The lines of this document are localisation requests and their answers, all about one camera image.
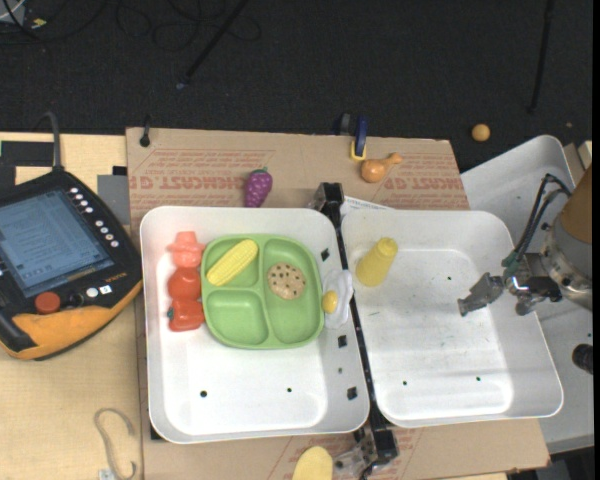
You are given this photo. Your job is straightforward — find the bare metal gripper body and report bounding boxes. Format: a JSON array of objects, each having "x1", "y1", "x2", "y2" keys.
[{"x1": 510, "y1": 240, "x2": 594, "y2": 314}]

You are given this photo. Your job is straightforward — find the white plastic tray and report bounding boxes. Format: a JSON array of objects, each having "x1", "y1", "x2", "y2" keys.
[
  {"x1": 340, "y1": 209, "x2": 566, "y2": 430},
  {"x1": 139, "y1": 205, "x2": 372, "y2": 445}
]

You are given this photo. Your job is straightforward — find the yellow squeeze bottle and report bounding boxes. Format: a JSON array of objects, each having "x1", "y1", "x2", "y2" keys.
[{"x1": 354, "y1": 236, "x2": 400, "y2": 289}]

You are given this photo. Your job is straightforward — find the white and yellow fried egg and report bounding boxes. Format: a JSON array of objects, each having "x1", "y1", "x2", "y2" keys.
[{"x1": 320, "y1": 267, "x2": 356, "y2": 331}]

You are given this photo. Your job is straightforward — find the orange chicken drumstick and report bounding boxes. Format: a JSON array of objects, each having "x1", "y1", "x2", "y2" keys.
[{"x1": 359, "y1": 151, "x2": 404, "y2": 185}]

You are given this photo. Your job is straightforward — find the brown chocolate chip biscuit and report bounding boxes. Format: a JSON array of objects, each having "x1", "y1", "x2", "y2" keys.
[{"x1": 265, "y1": 262, "x2": 308, "y2": 301}]

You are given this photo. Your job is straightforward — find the brown cardboard board red print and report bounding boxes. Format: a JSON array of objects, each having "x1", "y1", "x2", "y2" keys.
[{"x1": 124, "y1": 126, "x2": 552, "y2": 480}]

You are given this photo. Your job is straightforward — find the yellow oval toy food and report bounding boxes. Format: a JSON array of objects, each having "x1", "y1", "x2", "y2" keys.
[{"x1": 290, "y1": 445, "x2": 335, "y2": 480}]

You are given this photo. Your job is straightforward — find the green divided plate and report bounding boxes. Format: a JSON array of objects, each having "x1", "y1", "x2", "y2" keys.
[{"x1": 199, "y1": 233, "x2": 327, "y2": 351}]

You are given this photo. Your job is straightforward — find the purple grapes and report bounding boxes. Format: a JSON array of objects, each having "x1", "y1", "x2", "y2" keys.
[{"x1": 243, "y1": 166, "x2": 275, "y2": 209}]

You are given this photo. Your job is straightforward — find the yellow corn cob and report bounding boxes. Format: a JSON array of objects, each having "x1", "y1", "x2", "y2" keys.
[{"x1": 205, "y1": 238, "x2": 260, "y2": 288}]

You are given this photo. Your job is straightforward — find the red bell pepper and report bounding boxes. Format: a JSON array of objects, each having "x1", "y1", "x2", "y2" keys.
[{"x1": 166, "y1": 297, "x2": 207, "y2": 333}]

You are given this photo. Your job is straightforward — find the orange bottle with hat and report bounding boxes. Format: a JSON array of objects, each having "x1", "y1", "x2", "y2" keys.
[{"x1": 165, "y1": 230, "x2": 207, "y2": 302}]

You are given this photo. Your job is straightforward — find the black cylinder on white bracket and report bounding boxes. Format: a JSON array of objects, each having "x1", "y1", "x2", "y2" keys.
[{"x1": 571, "y1": 343, "x2": 594, "y2": 376}]

